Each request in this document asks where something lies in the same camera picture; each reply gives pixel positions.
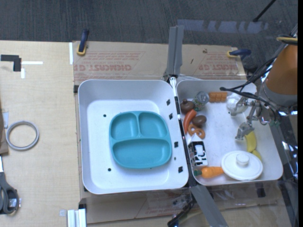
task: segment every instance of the metal ring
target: metal ring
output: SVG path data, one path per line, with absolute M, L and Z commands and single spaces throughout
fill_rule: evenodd
M 19 125 L 28 125 L 30 127 L 32 127 L 35 132 L 36 132 L 36 138 L 34 139 L 34 141 L 29 144 L 28 146 L 24 146 L 24 147 L 19 147 L 19 146 L 15 146 L 13 145 L 10 140 L 9 140 L 9 135 L 11 133 L 11 131 L 16 128 L 17 126 Z M 25 120 L 22 120 L 22 121 L 17 121 L 17 122 L 14 122 L 13 124 L 11 124 L 7 131 L 6 131 L 6 141 L 8 142 L 9 146 L 11 148 L 13 148 L 14 150 L 28 150 L 28 149 L 31 149 L 37 142 L 38 142 L 38 139 L 39 139 L 39 130 L 37 128 L 37 126 L 35 126 L 32 122 L 30 121 L 25 121 Z

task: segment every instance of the light wood surface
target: light wood surface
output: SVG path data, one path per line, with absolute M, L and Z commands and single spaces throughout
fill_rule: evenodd
M 0 41 L 0 54 L 19 55 L 26 76 L 13 72 L 12 62 L 0 61 L 1 108 L 9 113 L 9 124 L 28 120 L 40 131 L 38 143 L 30 150 L 3 155 L 9 184 L 17 189 L 21 208 L 12 216 L 0 215 L 2 227 L 65 227 L 61 210 L 77 210 L 80 201 L 79 165 L 73 66 L 69 43 Z M 13 131 L 16 144 L 33 139 L 23 127 Z M 230 226 L 291 226 L 282 196 L 275 203 L 222 211 Z M 171 216 L 90 224 L 94 227 L 167 226 Z M 183 226 L 208 226 L 196 215 Z

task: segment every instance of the yellow banana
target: yellow banana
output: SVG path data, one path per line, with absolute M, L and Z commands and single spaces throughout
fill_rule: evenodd
M 252 154 L 254 154 L 256 157 L 258 157 L 262 161 L 262 157 L 261 157 L 260 153 L 257 150 L 253 150 Z
M 255 132 L 252 131 L 248 135 L 245 135 L 245 139 L 246 139 L 246 144 L 247 144 L 246 150 L 250 153 L 253 152 L 257 147 L 257 140 L 256 140 Z

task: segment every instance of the orange carrot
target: orange carrot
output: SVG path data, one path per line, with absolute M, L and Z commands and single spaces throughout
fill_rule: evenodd
M 184 128 L 184 133 L 187 134 L 187 129 L 189 127 L 190 122 L 192 119 L 197 115 L 197 112 L 194 109 L 191 109 L 188 111 L 184 117 L 183 121 L 183 128 Z
M 223 174 L 224 171 L 220 166 L 204 166 L 200 171 L 195 170 L 194 175 L 201 175 L 203 178 L 212 178 Z

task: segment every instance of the white plastic tray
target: white plastic tray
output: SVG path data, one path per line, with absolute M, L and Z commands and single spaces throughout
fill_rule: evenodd
M 177 94 L 179 102 L 183 98 L 192 100 L 199 91 L 219 92 L 220 87 L 231 88 L 243 84 L 244 80 L 183 80 L 177 84 Z M 247 85 L 245 92 L 256 92 L 254 84 Z M 204 109 L 198 112 L 197 115 L 203 114 L 207 121 L 203 126 L 205 130 L 205 138 L 203 139 L 205 151 L 209 166 L 220 166 L 222 157 L 235 150 L 246 151 L 246 140 L 236 140 L 238 128 L 241 123 L 246 121 L 246 116 L 249 114 L 251 107 L 241 114 L 231 116 L 225 102 L 207 103 Z M 259 121 L 253 121 L 255 127 L 255 135 L 257 138 L 257 151 L 262 156 L 263 172 L 255 181 L 270 181 L 277 180 L 283 174 L 283 166 L 279 153 L 276 148 L 269 125 L 261 125 Z M 196 137 L 192 139 L 189 134 L 186 135 L 187 142 L 191 140 L 201 140 Z M 227 175 L 205 179 L 200 176 L 196 180 L 207 186 L 223 185 L 232 183 L 242 183 L 244 181 L 234 180 Z
M 94 194 L 177 189 L 188 181 L 188 169 L 172 87 L 161 80 L 87 80 L 78 90 L 82 179 Z M 161 115 L 170 132 L 172 156 L 152 169 L 128 169 L 113 159 L 109 125 L 122 112 Z

